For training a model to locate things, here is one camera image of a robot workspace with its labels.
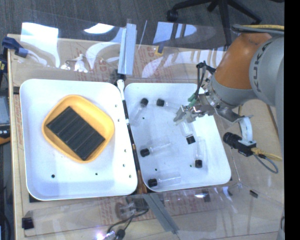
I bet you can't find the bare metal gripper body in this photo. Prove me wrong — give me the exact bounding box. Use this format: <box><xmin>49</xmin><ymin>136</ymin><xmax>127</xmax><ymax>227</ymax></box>
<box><xmin>181</xmin><ymin>89</ymin><xmax>239</xmax><ymax>117</ymax></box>

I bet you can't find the thin black and white rod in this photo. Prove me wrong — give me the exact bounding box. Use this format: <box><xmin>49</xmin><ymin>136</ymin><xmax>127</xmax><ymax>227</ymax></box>
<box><xmin>116</xmin><ymin>78</ymin><xmax>147</xmax><ymax>194</ymax></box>

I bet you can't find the yellow plate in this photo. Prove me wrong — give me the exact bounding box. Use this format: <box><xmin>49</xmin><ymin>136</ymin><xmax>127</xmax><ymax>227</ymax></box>
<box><xmin>41</xmin><ymin>94</ymin><xmax>116</xmax><ymax>164</ymax></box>

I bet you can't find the black block with thin wires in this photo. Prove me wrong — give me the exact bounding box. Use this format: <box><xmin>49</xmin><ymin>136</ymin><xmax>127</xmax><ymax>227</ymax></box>
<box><xmin>131</xmin><ymin>195</ymin><xmax>150</xmax><ymax>212</ymax></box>
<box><xmin>109</xmin><ymin>69</ymin><xmax>127</xmax><ymax>84</ymax></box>

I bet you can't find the black office chair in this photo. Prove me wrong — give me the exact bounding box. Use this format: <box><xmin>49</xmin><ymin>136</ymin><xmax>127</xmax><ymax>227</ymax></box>
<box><xmin>165</xmin><ymin>0</ymin><xmax>285</xmax><ymax>47</ymax></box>

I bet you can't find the black ridged rectangular slab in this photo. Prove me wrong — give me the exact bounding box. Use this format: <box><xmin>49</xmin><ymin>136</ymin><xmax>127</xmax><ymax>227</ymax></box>
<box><xmin>45</xmin><ymin>105</ymin><xmax>106</xmax><ymax>162</ymax></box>

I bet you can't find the white plastic tray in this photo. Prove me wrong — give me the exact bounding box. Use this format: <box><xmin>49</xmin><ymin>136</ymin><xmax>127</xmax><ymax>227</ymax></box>
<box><xmin>123</xmin><ymin>82</ymin><xmax>233</xmax><ymax>193</ymax></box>
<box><xmin>19</xmin><ymin>78</ymin><xmax>139</xmax><ymax>202</ymax></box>

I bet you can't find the clear plastic bottle black cap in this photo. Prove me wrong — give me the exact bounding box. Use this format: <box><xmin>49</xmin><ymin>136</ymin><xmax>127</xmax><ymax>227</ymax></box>
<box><xmin>179</xmin><ymin>120</ymin><xmax>197</xmax><ymax>146</ymax></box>
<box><xmin>139</xmin><ymin>141</ymin><xmax>173</xmax><ymax>158</ymax></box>
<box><xmin>193</xmin><ymin>136</ymin><xmax>207</xmax><ymax>169</ymax></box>
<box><xmin>147</xmin><ymin>171</ymin><xmax>183</xmax><ymax>188</ymax></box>
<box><xmin>155</xmin><ymin>98</ymin><xmax>177</xmax><ymax>109</ymax></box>
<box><xmin>128</xmin><ymin>97</ymin><xmax>150</xmax><ymax>126</ymax></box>

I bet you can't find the brown cardboard board red print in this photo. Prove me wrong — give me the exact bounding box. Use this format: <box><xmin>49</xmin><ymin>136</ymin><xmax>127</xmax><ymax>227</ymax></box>
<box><xmin>6</xmin><ymin>33</ymin><xmax>285</xmax><ymax>238</ymax></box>

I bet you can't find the black cylinder on white bracket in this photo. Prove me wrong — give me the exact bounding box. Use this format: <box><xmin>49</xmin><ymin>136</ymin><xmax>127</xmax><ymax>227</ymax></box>
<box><xmin>222</xmin><ymin>116</ymin><xmax>257</xmax><ymax>158</ymax></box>

